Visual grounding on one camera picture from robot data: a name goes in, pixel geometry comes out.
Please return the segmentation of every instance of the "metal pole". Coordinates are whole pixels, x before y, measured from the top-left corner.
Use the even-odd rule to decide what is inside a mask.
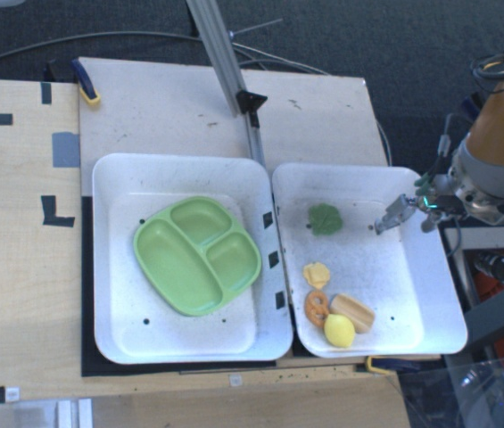
[[[237,100],[237,95],[246,91],[246,87],[218,4],[216,0],[186,0],[186,3],[200,32],[230,110],[234,116],[245,115],[250,154],[254,160],[265,166],[260,129],[257,125],[257,116],[255,116],[256,110],[243,110]]]

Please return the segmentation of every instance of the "green divided plate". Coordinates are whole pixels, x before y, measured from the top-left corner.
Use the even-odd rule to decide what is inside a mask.
[[[260,275],[260,252],[238,219],[212,198],[194,196],[146,220],[135,255],[145,276],[181,314],[221,308]]]

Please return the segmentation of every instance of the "plastic toy food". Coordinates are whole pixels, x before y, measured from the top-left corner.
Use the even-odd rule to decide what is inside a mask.
[[[342,314],[348,317],[354,324],[357,333],[368,332],[375,323],[375,311],[345,293],[339,293],[333,298],[329,311],[332,314]]]
[[[303,267],[303,277],[311,287],[321,290],[329,282],[331,272],[323,263],[317,261]]]
[[[244,225],[204,196],[185,198],[148,218],[133,244],[146,278],[186,316],[220,309],[261,271],[260,251]]]
[[[317,235],[332,235],[343,228],[339,210],[330,204],[320,203],[309,208],[311,231]]]
[[[355,339],[355,326],[341,314],[329,314],[323,327],[326,339],[335,347],[350,347]]]

